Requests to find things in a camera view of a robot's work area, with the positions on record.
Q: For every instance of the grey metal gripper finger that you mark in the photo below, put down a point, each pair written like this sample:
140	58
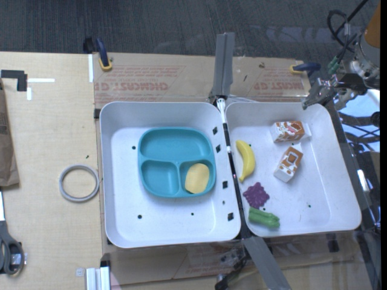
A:
319	94
343	98

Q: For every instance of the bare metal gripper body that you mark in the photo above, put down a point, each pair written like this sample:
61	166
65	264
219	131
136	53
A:
353	81

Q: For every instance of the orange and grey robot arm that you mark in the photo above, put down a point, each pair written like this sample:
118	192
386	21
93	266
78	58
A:
373	26

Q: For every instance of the orange and white carton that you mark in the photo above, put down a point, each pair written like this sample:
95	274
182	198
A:
288	164
288	131

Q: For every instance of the yellow banana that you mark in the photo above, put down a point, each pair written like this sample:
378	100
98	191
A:
248	160

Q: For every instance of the thin black and white rod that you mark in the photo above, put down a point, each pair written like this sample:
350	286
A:
227	137

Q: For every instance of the white plastic tray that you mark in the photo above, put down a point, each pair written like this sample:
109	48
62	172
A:
169	222
320	198

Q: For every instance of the purple grapes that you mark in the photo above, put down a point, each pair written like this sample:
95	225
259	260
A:
256	195

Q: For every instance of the green toy asparagus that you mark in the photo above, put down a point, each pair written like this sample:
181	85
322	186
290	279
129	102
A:
263	218

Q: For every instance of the yellow toy chip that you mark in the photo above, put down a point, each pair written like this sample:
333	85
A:
197	178

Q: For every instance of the brown cardboard board, red print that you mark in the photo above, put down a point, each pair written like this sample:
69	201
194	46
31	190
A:
169	80

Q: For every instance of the blue divided plate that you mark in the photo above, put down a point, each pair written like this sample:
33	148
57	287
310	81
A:
175	145

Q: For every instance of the grey tape roll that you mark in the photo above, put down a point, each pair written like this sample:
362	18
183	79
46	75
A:
64	192

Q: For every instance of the brown paper bag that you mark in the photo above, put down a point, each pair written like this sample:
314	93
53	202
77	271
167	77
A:
6	150

